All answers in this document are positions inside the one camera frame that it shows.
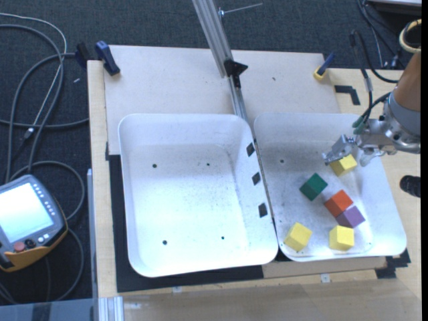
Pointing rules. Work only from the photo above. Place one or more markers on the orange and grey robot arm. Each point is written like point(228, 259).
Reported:
point(411, 82)

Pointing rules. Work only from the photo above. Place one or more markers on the purple cube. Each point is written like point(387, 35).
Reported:
point(351, 216)

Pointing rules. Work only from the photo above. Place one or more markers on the green cube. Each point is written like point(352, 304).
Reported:
point(313, 186)

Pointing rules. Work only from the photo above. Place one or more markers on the yellow cube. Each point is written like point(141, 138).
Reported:
point(341, 237)
point(297, 236)
point(344, 166)

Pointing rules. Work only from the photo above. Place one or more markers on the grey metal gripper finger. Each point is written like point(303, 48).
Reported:
point(349, 147)
point(331, 155)

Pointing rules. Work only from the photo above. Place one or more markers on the orange cube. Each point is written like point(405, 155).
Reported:
point(338, 202)

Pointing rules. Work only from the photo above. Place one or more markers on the pale wood board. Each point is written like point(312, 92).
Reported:
point(167, 79)

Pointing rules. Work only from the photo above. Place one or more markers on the white plastic tray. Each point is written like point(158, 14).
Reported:
point(291, 192)
point(187, 206)

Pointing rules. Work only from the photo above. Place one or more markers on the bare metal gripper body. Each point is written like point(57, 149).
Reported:
point(396, 139)

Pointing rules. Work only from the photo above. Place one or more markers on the black cylinder on white bracket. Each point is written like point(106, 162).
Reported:
point(411, 186)

